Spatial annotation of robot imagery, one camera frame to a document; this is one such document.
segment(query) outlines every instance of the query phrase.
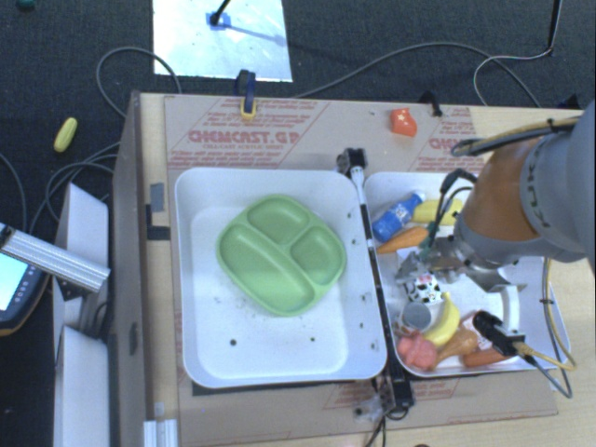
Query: gray metal panel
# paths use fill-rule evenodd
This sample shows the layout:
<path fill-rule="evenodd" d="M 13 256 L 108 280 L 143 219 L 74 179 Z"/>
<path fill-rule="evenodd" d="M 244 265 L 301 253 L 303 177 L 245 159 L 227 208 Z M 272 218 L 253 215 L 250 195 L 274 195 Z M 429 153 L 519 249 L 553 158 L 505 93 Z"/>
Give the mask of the gray metal panel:
<path fill-rule="evenodd" d="M 147 419 L 148 379 L 145 375 L 142 292 L 144 210 L 142 209 L 142 150 L 140 95 L 133 93 L 114 174 L 113 253 L 116 337 L 117 409 L 121 446 L 143 445 Z"/>

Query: toy carrot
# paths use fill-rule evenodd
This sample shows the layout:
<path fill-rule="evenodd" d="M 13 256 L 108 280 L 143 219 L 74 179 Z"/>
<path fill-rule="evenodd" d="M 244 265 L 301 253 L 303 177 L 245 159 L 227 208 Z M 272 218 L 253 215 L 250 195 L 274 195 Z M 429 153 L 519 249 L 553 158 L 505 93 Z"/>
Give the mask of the toy carrot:
<path fill-rule="evenodd" d="M 420 245 L 422 241 L 428 237 L 428 230 L 423 226 L 414 226 L 402 230 L 393 238 L 385 242 L 376 249 L 377 253 L 391 253 L 399 249 L 407 249 Z"/>

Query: yellow banana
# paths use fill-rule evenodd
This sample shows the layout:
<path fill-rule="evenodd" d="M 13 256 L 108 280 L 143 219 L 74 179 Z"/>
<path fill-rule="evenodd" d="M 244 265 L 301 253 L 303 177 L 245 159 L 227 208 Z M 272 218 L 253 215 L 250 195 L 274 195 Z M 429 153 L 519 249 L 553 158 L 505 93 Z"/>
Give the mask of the yellow banana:
<path fill-rule="evenodd" d="M 439 322 L 424 333 L 425 339 L 436 347 L 442 347 L 452 338 L 459 326 L 459 309 L 451 300 L 449 292 L 442 295 L 444 306 Z"/>

